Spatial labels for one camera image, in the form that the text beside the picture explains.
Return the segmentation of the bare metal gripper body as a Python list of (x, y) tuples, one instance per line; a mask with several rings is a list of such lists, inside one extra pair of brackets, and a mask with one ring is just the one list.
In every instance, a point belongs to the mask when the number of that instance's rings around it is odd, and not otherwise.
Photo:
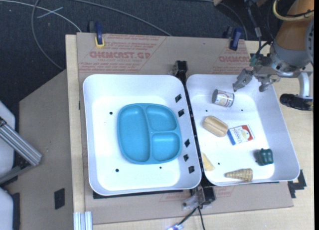
[(259, 82), (279, 82), (280, 77), (272, 67), (272, 59), (269, 54), (252, 54), (251, 67), (253, 75)]

